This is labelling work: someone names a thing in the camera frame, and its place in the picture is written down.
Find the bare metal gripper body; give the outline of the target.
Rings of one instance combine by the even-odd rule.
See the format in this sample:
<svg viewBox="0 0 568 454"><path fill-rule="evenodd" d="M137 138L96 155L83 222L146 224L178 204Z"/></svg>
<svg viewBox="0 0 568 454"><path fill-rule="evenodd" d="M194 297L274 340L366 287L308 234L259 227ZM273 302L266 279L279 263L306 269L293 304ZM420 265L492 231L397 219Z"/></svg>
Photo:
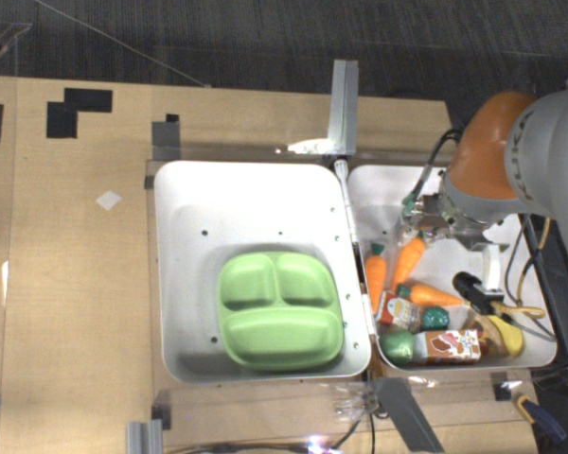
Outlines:
<svg viewBox="0 0 568 454"><path fill-rule="evenodd" d="M439 207L439 195L409 194L402 200L401 221L416 229L416 236L423 239L423 232L437 230L454 239L454 218L446 216Z"/></svg>

